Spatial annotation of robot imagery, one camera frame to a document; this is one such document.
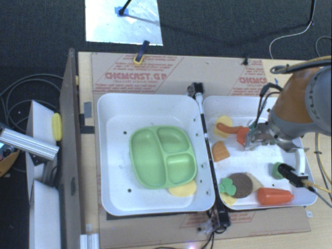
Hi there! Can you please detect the yellow corn cob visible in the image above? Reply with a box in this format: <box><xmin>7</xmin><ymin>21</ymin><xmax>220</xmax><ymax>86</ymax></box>
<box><xmin>51</xmin><ymin>113</ymin><xmax>63</xmax><ymax>142</ymax></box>

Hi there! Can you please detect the orange bread slice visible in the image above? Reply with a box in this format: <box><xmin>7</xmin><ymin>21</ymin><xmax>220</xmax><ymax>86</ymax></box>
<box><xmin>211</xmin><ymin>140</ymin><xmax>230</xmax><ymax>163</ymax></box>

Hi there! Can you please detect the black block with thin wires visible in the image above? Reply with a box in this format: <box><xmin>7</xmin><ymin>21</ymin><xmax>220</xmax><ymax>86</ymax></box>
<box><xmin>207</xmin><ymin>208</ymin><xmax>232</xmax><ymax>233</ymax></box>
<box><xmin>187</xmin><ymin>82</ymin><xmax>206</xmax><ymax>99</ymax></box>

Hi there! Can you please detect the green divided plate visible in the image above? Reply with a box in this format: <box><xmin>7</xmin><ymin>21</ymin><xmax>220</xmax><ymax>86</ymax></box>
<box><xmin>129</xmin><ymin>125</ymin><xmax>198</xmax><ymax>190</ymax></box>

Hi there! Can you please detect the tan pizza slice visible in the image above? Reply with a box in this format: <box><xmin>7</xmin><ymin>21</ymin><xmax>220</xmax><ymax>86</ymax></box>
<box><xmin>244</xmin><ymin>172</ymin><xmax>265</xmax><ymax>193</ymax></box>

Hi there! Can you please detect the black cylinder on white bracket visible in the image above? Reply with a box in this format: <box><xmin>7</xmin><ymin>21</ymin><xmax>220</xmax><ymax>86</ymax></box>
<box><xmin>278</xmin><ymin>148</ymin><xmax>311</xmax><ymax>188</ymax></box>

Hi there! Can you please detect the white plastic tray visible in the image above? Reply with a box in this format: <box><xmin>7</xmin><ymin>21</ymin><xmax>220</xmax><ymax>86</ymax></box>
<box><xmin>202</xmin><ymin>95</ymin><xmax>319</xmax><ymax>211</ymax></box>
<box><xmin>97</xmin><ymin>92</ymin><xmax>216</xmax><ymax>216</ymax></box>

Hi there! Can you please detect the red pepper piece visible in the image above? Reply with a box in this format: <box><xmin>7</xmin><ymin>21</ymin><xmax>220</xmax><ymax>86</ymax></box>
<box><xmin>237</xmin><ymin>127</ymin><xmax>251</xmax><ymax>147</ymax></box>

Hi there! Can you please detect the yellow bread slice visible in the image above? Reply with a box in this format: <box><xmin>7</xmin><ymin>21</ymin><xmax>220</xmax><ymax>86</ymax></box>
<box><xmin>213</xmin><ymin>115</ymin><xmax>233</xmax><ymax>139</ymax></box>

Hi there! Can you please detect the orange carrot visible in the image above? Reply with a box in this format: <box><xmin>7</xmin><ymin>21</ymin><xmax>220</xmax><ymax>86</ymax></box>
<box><xmin>257</xmin><ymin>187</ymin><xmax>295</xmax><ymax>206</ymax></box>

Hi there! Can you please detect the green doughnut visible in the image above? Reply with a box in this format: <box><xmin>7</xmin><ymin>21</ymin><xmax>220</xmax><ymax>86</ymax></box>
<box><xmin>272</xmin><ymin>161</ymin><xmax>286</xmax><ymax>180</ymax></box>

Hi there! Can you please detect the yellow ridged chip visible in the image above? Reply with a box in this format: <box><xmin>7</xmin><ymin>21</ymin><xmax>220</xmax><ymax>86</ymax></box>
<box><xmin>219</xmin><ymin>192</ymin><xmax>238</xmax><ymax>206</ymax></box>

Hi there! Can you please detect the yellow round disc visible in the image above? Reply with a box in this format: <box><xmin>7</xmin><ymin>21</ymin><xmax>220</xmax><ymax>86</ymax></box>
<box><xmin>168</xmin><ymin>179</ymin><xmax>197</xmax><ymax>198</ymax></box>

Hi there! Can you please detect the thin black and white rod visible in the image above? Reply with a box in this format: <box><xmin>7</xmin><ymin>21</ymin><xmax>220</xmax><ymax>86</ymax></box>
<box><xmin>196</xmin><ymin>92</ymin><xmax>224</xmax><ymax>217</ymax></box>

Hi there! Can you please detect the green broccoli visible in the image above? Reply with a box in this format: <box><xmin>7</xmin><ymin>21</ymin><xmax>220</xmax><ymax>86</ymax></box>
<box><xmin>218</xmin><ymin>177</ymin><xmax>238</xmax><ymax>196</ymax></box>

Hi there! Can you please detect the red sausage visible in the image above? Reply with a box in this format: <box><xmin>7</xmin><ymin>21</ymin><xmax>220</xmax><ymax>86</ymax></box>
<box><xmin>216</xmin><ymin>122</ymin><xmax>244</xmax><ymax>135</ymax></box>

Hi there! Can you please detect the brown cardboard board red print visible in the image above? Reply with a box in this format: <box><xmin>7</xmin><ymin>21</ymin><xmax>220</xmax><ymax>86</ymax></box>
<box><xmin>91</xmin><ymin>52</ymin><xmax>311</xmax><ymax>244</ymax></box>

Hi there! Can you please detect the brown round biscuit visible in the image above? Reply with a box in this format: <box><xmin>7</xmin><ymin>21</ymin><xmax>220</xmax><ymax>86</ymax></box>
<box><xmin>227</xmin><ymin>172</ymin><xmax>254</xmax><ymax>199</ymax></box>

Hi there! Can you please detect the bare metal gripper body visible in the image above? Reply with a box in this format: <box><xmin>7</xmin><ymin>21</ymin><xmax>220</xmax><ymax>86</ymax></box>
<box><xmin>248</xmin><ymin>121</ymin><xmax>310</xmax><ymax>153</ymax></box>

